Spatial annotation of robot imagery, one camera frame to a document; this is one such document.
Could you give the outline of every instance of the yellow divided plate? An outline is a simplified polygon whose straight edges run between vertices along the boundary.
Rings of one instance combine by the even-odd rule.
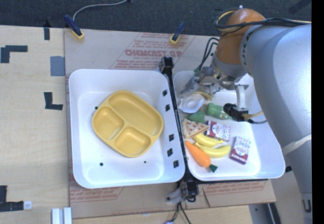
[[[139,157],[160,136],[160,113],[129,91],[112,93],[96,110],[92,127],[107,145],[126,157]]]

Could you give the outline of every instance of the metal bracket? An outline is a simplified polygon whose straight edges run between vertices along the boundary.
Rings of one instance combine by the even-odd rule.
[[[235,85],[234,89],[236,92],[236,101],[237,108],[239,110],[247,110],[247,105],[245,102],[245,90],[248,88],[248,85]]]
[[[54,208],[51,211],[51,224],[72,224],[72,211],[70,207],[64,209]]]
[[[180,117],[178,114],[178,106],[177,106],[177,100],[176,100],[176,94],[173,86],[172,81],[172,69],[174,67],[173,59],[172,57],[163,57],[159,64],[160,72],[165,75],[169,82],[169,88],[170,88],[170,95],[172,99],[172,105],[175,112],[175,118],[176,123],[178,127],[178,134],[180,138],[180,144],[183,154],[183,160],[185,164],[185,174],[180,180],[179,187],[172,193],[166,195],[166,202],[167,203],[179,203],[181,200],[184,199],[194,199],[196,195],[199,194],[197,183],[195,182],[195,178],[192,176],[192,174],[189,171],[188,168],[188,162],[187,162],[187,156],[185,152],[185,146],[183,142],[183,136],[181,131],[181,122]]]

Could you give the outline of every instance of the white cable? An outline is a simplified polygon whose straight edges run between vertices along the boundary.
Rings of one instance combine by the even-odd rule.
[[[91,8],[91,7],[99,7],[99,6],[115,6],[115,5],[119,5],[119,4],[123,4],[125,2],[127,2],[128,0],[123,0],[121,2],[118,2],[118,3],[111,3],[111,4],[94,4],[94,5],[88,5],[88,6],[85,6],[81,9],[79,9],[78,11],[75,12],[75,14],[73,15],[73,20],[75,20],[75,17],[76,15],[80,12],[80,11],[83,11],[87,8]]]
[[[301,145],[303,145],[305,142],[312,140],[312,134],[309,134],[308,136],[305,136],[297,141],[291,142],[290,144],[286,145],[285,147],[283,147],[281,149],[282,154],[286,155],[294,150],[296,150],[297,148],[299,148]]]

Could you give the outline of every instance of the cardboard sheet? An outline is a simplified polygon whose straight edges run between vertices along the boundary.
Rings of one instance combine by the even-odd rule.
[[[158,68],[162,57],[173,57],[176,74],[194,70],[201,62],[210,36],[181,35],[178,43],[169,43],[171,34],[121,32],[83,29],[85,37],[78,40],[65,29],[65,73],[67,129],[70,143],[68,78],[78,69],[141,69]],[[69,144],[69,191],[73,218],[110,216],[170,211],[176,205],[166,204],[167,193],[176,183],[150,184],[106,189],[85,189],[73,177],[71,144]],[[274,202],[269,180],[223,182],[199,185],[199,195],[187,209],[246,205]]]

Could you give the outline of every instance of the white tray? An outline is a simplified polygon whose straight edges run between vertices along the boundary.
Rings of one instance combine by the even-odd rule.
[[[193,76],[192,71],[181,71],[174,76],[174,87],[177,102],[180,102],[180,92],[185,88],[186,83]],[[246,90],[246,105],[249,113],[258,113],[261,111],[258,102],[253,79],[246,75],[239,84],[249,85]],[[216,93],[212,101],[216,105],[223,106],[226,103],[237,103],[235,91],[222,90]],[[187,114],[180,114],[181,121]],[[282,156],[280,145],[275,138],[268,123],[250,124],[247,122],[237,122],[234,120],[219,120],[211,116],[205,116],[205,120],[225,124],[231,127],[229,145],[233,146],[234,137],[241,136],[251,141],[248,161],[242,165],[229,156],[219,159],[212,159],[212,164],[218,166],[213,173],[208,168],[203,168],[194,160],[190,152],[187,152],[188,167],[194,177],[201,181],[225,181],[225,180],[250,180],[250,179],[270,179],[278,178],[285,172],[285,161]],[[264,116],[253,118],[255,121],[265,120]]]
[[[122,156],[92,129],[92,116],[110,94],[127,90],[159,111],[164,129],[143,155]],[[167,79],[157,71],[81,69],[69,78],[73,175],[85,188],[176,182],[185,171]]]

